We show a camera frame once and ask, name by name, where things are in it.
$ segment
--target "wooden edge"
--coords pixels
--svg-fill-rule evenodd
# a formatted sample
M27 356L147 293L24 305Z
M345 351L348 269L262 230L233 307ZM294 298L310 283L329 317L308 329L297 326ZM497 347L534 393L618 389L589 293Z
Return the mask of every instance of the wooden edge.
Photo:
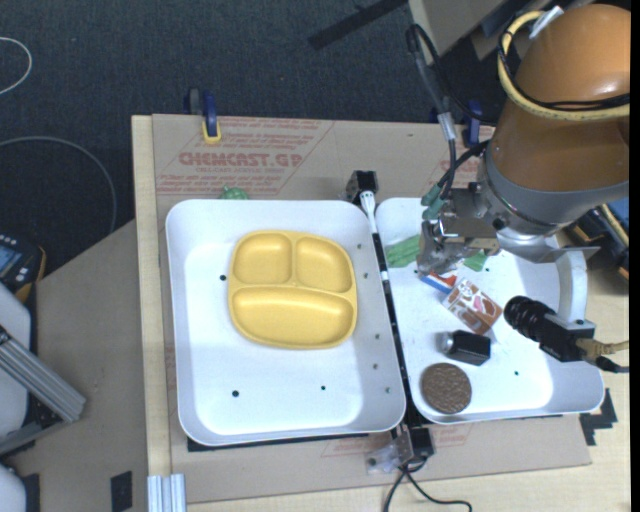
M147 464L149 475L169 475L171 474L171 441L162 324L152 119L150 116L133 116L131 128L138 236Z

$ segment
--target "yellow divided plate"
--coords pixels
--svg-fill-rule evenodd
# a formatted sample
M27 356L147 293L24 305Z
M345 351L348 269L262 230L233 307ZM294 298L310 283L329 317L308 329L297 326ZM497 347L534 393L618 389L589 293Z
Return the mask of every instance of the yellow divided plate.
M237 243L228 276L235 327L282 348L339 345L358 313L347 252L328 238L297 231L255 231Z

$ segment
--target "green plastic piece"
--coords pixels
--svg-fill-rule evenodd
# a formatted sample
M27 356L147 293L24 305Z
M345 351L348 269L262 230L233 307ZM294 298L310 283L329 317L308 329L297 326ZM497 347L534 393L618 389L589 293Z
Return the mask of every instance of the green plastic piece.
M391 268L403 268L416 260L420 252L420 235L412 236L402 242L387 245L384 253L387 258L387 266Z
M475 270L476 272L480 272L484 268L484 264L487 261L488 256L482 252L478 251L473 256L469 256L465 258L464 265L469 267L471 270Z
M431 190L429 190L429 192L422 196L420 204L422 206L431 206L431 203L433 203L433 201L440 195L441 190L442 187L439 187L436 183L433 187L431 187Z
M220 199L249 199L249 195L238 187L227 187L226 185L222 187L222 194L220 194Z
M434 199L429 208L422 212L422 218L424 220L437 219L444 203L446 203L446 201L441 197L437 197L436 199Z

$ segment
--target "brown cookie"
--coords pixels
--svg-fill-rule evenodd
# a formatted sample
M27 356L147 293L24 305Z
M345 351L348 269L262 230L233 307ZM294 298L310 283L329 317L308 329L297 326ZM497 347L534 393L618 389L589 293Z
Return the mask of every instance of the brown cookie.
M450 363L428 366L420 378L425 401L444 414L456 414L471 402L471 382L467 374Z

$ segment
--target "candy bar wrapper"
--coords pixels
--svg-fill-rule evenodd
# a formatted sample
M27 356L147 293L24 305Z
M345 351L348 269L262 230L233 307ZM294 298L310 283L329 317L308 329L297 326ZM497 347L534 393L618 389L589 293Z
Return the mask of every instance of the candy bar wrapper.
M443 305L476 334L484 334L502 314L502 308L468 279L461 279Z

